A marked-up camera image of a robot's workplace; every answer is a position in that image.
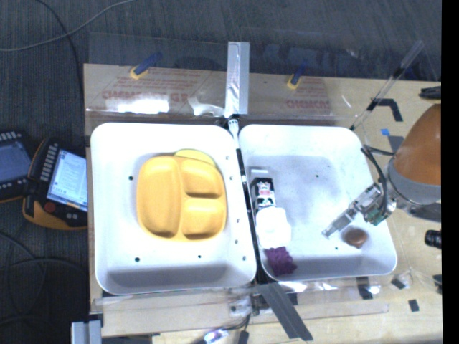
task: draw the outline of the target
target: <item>purple object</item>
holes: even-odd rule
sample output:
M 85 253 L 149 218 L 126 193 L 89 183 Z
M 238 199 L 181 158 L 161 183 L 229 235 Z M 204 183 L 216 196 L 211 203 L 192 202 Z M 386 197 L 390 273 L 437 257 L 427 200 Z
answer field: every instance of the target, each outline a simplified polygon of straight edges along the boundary
M 297 268 L 293 263 L 293 258 L 284 246 L 275 249 L 265 249 L 265 254 L 276 277 L 291 274 Z

